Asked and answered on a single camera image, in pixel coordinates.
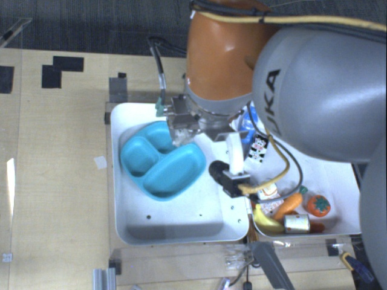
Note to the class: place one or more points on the white plastic tray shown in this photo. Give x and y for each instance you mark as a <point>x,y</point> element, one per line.
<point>181,219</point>
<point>326,180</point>

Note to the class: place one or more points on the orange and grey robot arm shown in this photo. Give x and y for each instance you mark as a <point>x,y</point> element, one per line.
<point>317,95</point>

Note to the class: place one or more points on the yellow banana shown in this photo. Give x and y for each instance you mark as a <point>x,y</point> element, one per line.
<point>266,223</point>

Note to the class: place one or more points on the orange tomato with green top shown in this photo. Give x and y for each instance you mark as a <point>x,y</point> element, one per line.
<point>319,205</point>

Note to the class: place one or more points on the blue divided plate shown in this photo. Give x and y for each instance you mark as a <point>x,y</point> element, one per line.
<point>172,171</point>

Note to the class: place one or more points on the black cylinder on white bracket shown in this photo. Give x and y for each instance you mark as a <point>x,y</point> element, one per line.
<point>234,157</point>

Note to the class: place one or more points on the orange carrot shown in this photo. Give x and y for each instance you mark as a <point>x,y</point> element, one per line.
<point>288,205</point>

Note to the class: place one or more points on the pale wood board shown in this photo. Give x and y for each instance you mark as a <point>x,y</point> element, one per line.
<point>60,162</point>

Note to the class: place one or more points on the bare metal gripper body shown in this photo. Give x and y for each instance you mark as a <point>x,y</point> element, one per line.
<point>184,121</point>

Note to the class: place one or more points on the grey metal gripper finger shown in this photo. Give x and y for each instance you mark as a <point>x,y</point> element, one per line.
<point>178,138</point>
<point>189,137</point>

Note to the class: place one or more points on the red sausage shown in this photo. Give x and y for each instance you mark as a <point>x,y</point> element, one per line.
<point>317,227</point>

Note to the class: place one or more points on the cow print carton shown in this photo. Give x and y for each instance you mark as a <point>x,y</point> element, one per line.
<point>257,150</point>

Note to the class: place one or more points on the red and white packet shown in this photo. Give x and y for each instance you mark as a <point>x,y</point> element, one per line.
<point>272,206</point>

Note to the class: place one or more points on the white can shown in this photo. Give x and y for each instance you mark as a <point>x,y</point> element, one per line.
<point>297,223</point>

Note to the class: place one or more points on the small white carton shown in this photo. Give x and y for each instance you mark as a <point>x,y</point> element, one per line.
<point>268,192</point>

